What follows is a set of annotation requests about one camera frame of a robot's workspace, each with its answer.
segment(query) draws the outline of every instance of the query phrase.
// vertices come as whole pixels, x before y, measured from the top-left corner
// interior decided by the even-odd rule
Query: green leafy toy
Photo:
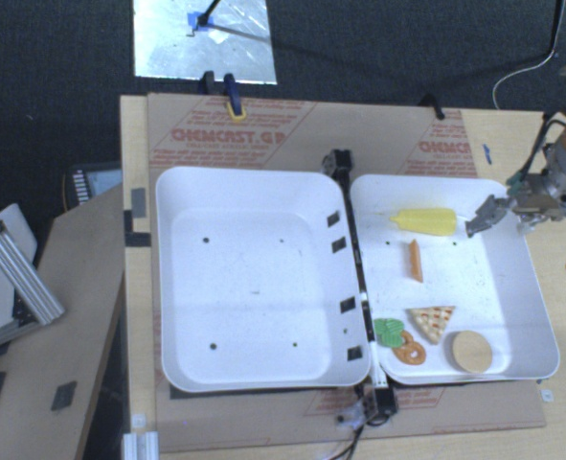
[[[404,330],[404,323],[394,318],[377,318],[374,321],[374,332],[378,337],[378,343],[388,348],[399,348],[404,339],[401,332]]]

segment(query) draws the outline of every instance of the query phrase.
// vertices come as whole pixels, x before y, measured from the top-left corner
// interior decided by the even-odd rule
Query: white cable
[[[563,13],[565,11],[565,8],[566,8],[566,0],[562,0],[561,1],[561,14],[559,15],[559,21],[557,22],[557,28],[555,30],[555,39],[553,41],[553,48],[551,49],[551,52],[542,61],[540,61],[537,65],[528,66],[527,68],[521,68],[520,70],[515,70],[514,72],[511,72],[511,73],[503,76],[501,79],[499,79],[495,83],[495,85],[493,85],[493,90],[491,90],[491,98],[493,99],[493,105],[495,105],[496,109],[500,108],[500,105],[497,103],[497,99],[496,99],[497,89],[504,81],[507,81],[508,79],[510,79],[511,77],[514,77],[515,75],[519,75],[519,74],[522,74],[522,73],[525,73],[525,72],[530,72],[532,70],[537,70],[538,68],[546,65],[551,60],[551,58],[555,55],[555,47],[557,45],[557,42],[559,41],[559,30],[561,29],[561,21],[563,20]]]

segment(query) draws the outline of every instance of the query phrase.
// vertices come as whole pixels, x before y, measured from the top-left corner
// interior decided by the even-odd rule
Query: blue object
[[[485,157],[487,158],[487,162],[489,165],[492,164],[491,162],[491,150],[489,149],[489,147],[487,146],[486,143],[483,143],[483,150],[485,151]]]
[[[234,75],[228,73],[223,77],[223,82],[225,83],[225,94],[229,97],[230,105],[236,116],[242,115],[242,102],[240,101],[240,94],[238,92],[238,85],[236,84],[236,79]]]
[[[205,28],[197,25],[197,17],[199,17],[201,14],[201,11],[192,11],[187,14],[187,22],[189,22],[189,25],[194,31],[206,31],[208,29],[207,27]],[[208,17],[208,25],[213,26],[214,24],[215,21],[213,20],[213,18],[211,16]]]

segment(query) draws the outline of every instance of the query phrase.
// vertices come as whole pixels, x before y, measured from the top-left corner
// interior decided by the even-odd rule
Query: pretzel
[[[425,348],[415,342],[408,331],[402,331],[401,337],[404,343],[399,348],[394,348],[394,354],[402,363],[418,365],[425,362]]]

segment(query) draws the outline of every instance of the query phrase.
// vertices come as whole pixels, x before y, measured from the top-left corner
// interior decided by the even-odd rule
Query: empty white tray
[[[525,238],[518,219],[508,214],[495,227],[469,239],[464,222],[487,196],[506,195],[504,186],[484,179],[364,175],[351,186],[372,318],[392,317],[426,350],[419,366],[397,359],[378,346],[385,372],[406,384],[480,380],[540,379],[552,375],[559,352]],[[401,231],[389,218],[406,208],[451,208],[457,232],[436,237]],[[411,277],[408,244],[416,239],[424,283]],[[438,345],[414,325],[407,310],[454,305],[455,312]],[[480,375],[455,364],[451,340],[475,331],[491,345],[493,361]]]
[[[156,186],[162,361],[190,392],[344,386],[370,352],[328,177],[179,167]]]

